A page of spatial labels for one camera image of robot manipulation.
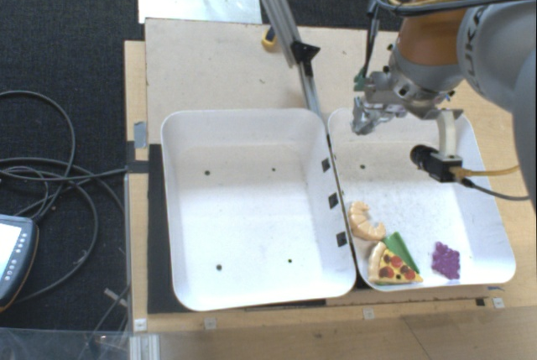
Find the black cylinder on white bracket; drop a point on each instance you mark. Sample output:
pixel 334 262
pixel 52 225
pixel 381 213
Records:
pixel 438 165

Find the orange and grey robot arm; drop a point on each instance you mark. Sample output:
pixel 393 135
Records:
pixel 444 14

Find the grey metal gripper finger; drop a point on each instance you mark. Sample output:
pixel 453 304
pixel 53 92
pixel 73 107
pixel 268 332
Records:
pixel 384 114
pixel 361 119

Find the purple toy grapes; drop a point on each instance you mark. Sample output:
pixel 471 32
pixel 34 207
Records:
pixel 446 262

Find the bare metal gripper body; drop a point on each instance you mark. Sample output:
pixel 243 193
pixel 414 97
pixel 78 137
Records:
pixel 403 98

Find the tan toy croissant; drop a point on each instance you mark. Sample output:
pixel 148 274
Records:
pixel 364 224

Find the pale wood board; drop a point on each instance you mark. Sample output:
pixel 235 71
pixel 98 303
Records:
pixel 218 69

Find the white plastic tray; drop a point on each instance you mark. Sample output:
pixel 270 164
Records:
pixel 419 207
pixel 251 215

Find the green triangular toy piece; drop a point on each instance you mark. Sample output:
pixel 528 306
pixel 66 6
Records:
pixel 400 246

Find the toy pizza slice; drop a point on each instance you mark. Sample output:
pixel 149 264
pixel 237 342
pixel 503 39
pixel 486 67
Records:
pixel 392 268

